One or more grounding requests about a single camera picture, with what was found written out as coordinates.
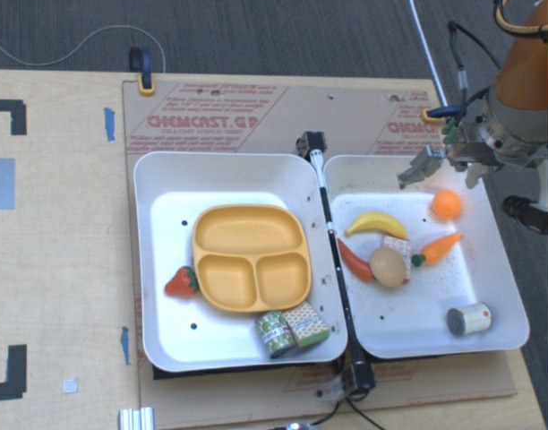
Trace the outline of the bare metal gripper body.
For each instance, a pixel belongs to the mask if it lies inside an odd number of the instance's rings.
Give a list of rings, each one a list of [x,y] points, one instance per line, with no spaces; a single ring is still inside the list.
[[[451,118],[446,124],[446,152],[454,163],[534,168],[548,159],[548,118]]]

